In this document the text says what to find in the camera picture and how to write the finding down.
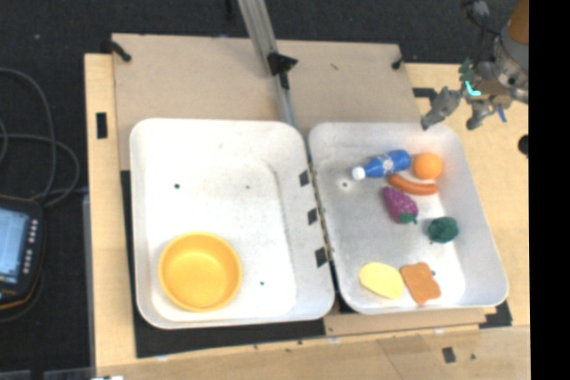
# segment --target plastic bottle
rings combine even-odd
[[[353,168],[353,178],[361,181],[366,177],[384,177],[396,171],[407,170],[411,166],[411,157],[405,150],[392,150],[387,154],[374,157],[366,166]]]

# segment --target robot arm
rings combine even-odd
[[[489,10],[480,0],[461,0],[466,19],[481,28],[481,47],[487,34],[493,35],[493,57],[488,61],[467,59],[460,68],[460,89],[444,87],[430,102],[431,110],[422,117],[424,130],[450,116],[464,98],[472,108],[467,129],[473,130],[483,120],[504,110],[513,101],[528,104],[528,51],[530,0],[518,0],[508,23],[495,32],[488,28]]]

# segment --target wooden base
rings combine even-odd
[[[134,348],[119,181],[119,171],[128,169],[126,141],[132,125],[137,119],[151,116],[278,118],[272,98],[274,82],[260,73],[261,66],[248,49],[251,46],[248,40],[122,34],[113,39],[133,55],[131,62],[102,54],[85,56],[94,342],[98,367],[147,365],[154,361],[137,359]],[[304,133],[322,120],[419,121],[420,113],[428,110],[428,100],[414,99],[412,87],[439,90],[443,85],[450,88],[459,85],[457,66],[413,64],[393,70],[391,63],[399,56],[395,45],[279,42],[279,46],[280,52],[299,59],[290,72],[291,95],[299,129]],[[240,81],[247,81],[246,89]],[[97,114],[101,113],[107,117],[106,138],[97,137]],[[507,113],[507,124],[498,118],[487,119],[474,132],[464,126],[469,115],[469,108],[463,106],[445,122],[464,144],[509,277],[508,302],[514,324],[527,327],[530,325],[528,163],[517,151],[518,138],[527,133],[527,108],[513,105]],[[476,324],[485,321],[485,314],[492,311],[466,309],[370,317],[333,310],[325,317],[327,337],[304,341],[304,347],[320,347],[311,352],[317,353],[314,362],[319,362],[321,357],[335,359],[340,350],[336,343],[341,341],[361,343],[388,334],[429,336],[434,334],[434,328],[441,327],[448,331],[469,329],[472,336],[471,332],[479,333]],[[288,356],[292,346],[298,348],[297,342],[269,345],[268,350],[276,350],[281,356]],[[364,345],[365,350],[372,352],[379,347]],[[258,350],[259,347],[241,346],[168,358],[193,360],[216,356],[223,357],[224,362],[240,364],[241,361],[233,358],[236,353]],[[352,356],[348,353],[351,350],[342,349],[347,357]],[[215,370],[216,361],[212,360],[211,365]]]

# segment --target screen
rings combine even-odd
[[[0,207],[0,276],[16,280],[29,217]]]

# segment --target wooden table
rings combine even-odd
[[[224,72],[253,74],[257,78],[263,75],[258,74],[259,63],[256,62],[256,57],[252,52],[251,43],[246,39],[132,36],[128,34],[115,35],[113,39],[119,41],[129,53],[133,54],[134,61],[138,65],[136,71],[128,67],[128,64],[122,62],[117,56],[106,54],[85,56],[95,364],[99,368],[122,366],[123,372],[127,371],[125,367],[127,365],[130,369],[143,366],[139,368],[139,373],[142,375],[145,369],[156,365],[157,359],[136,358],[134,347],[133,309],[119,172],[127,166],[125,135],[128,132],[128,126],[136,120],[137,111],[132,109],[133,105],[127,107],[128,101],[124,99],[129,92],[120,85],[139,85],[138,90],[145,91],[149,90],[149,87],[141,85],[141,81],[129,83],[130,76],[137,72],[139,75],[147,72],[147,77],[142,79],[144,80],[164,76],[170,72],[167,80],[175,82],[180,75],[187,77],[190,71],[193,74],[202,75],[204,79],[201,83],[199,82],[199,85],[203,84],[206,91],[214,91],[216,68],[213,66],[221,66]],[[428,99],[414,99],[412,87],[433,87],[439,90],[444,85],[456,88],[459,83],[457,73],[459,64],[404,64],[399,70],[392,70],[389,64],[399,57],[399,49],[396,45],[288,41],[278,43],[282,53],[299,59],[299,64],[291,70],[289,77],[301,131],[323,119],[417,119],[419,121],[420,113],[428,110]],[[355,76],[363,78],[371,86],[363,90],[362,85],[354,84]],[[308,97],[315,87],[322,88],[325,80],[327,82],[332,80],[335,83],[327,86],[329,89],[326,97],[316,99]],[[268,93],[267,87],[263,85],[259,87],[261,87],[261,93]],[[383,90],[383,93],[390,94],[391,87],[394,88],[392,96],[382,98],[379,95],[379,88]],[[334,102],[336,98],[346,97],[347,94],[354,95],[348,105]],[[323,110],[315,110],[315,100],[316,103],[322,104]],[[261,113],[260,118],[277,116],[274,105],[267,104],[265,101],[260,103],[261,105],[254,103],[250,106],[242,106],[244,109],[253,110],[245,117],[256,117],[257,112]],[[211,103],[200,105],[199,108],[202,111],[199,114],[201,115],[196,117],[216,116],[216,111],[208,108],[211,106]],[[354,115],[355,109],[360,110],[360,115]],[[229,118],[240,118],[241,112],[233,105],[228,105],[225,111]],[[104,113],[107,125],[106,137],[103,139],[98,138],[97,129],[101,113]],[[183,115],[194,117],[195,113]],[[530,354],[526,346],[530,340],[528,161],[517,150],[518,139],[528,133],[528,109],[526,106],[514,103],[507,111],[508,122],[506,124],[503,124],[498,117],[488,118],[483,127],[473,132],[465,128],[465,121],[469,116],[470,108],[463,103],[445,123],[457,133],[464,145],[487,220],[507,272],[509,278],[508,304],[514,327],[505,328],[503,331],[478,330],[478,323],[485,321],[485,315],[492,313],[493,309],[437,311],[433,312],[429,318],[426,318],[426,315],[416,315],[414,312],[408,315],[396,314],[386,318],[386,316],[371,317],[360,314],[346,315],[333,310],[325,317],[327,335],[302,341],[302,347],[299,341],[284,341],[261,346],[223,347],[177,353],[160,358],[163,361],[161,368],[166,368],[164,363],[166,359],[168,366],[175,372],[197,366],[197,360],[200,360],[200,366],[206,366],[204,359],[208,359],[210,370],[200,368],[200,372],[204,374],[208,372],[209,378],[218,378],[224,374],[224,370],[219,369],[220,360],[236,366],[241,366],[243,362],[242,369],[247,370],[252,355],[254,358],[257,356],[258,361],[265,363],[273,362],[270,360],[280,360],[279,356],[283,356],[283,353],[290,354],[292,351],[297,353],[302,349],[304,354],[298,354],[298,356],[306,362],[310,362],[313,356],[315,362],[328,357],[328,362],[333,364],[343,362],[342,360],[353,360],[354,358],[351,358],[353,356],[359,359],[366,358],[365,353],[368,353],[370,358],[360,363],[362,368],[366,369],[370,367],[366,363],[378,362],[379,350],[385,355],[388,353],[388,358],[395,356],[395,352],[390,352],[386,348],[386,342],[382,343],[384,346],[379,343],[388,336],[399,335],[406,340],[411,337],[412,343],[421,344],[426,353],[429,353],[431,350],[429,347],[432,344],[437,346],[443,341],[443,339],[432,340],[430,337],[442,333],[446,337],[454,337],[453,335],[459,332],[464,334],[462,340],[465,341],[466,346],[469,346],[468,341],[473,339],[475,341],[472,341],[473,344],[479,349],[486,346],[484,341],[496,344],[497,340],[509,339],[518,343],[521,349],[517,354],[505,352],[506,361],[501,364],[504,368],[512,370],[513,364],[517,366],[517,360],[522,360],[523,364],[529,362]],[[361,349],[357,349],[355,344],[362,345]],[[259,358],[261,352],[266,353],[263,358]],[[282,370],[275,372],[280,372],[279,378],[289,378]],[[336,372],[340,375],[342,370],[337,369]],[[257,372],[248,371],[248,377],[257,378],[256,375]]]

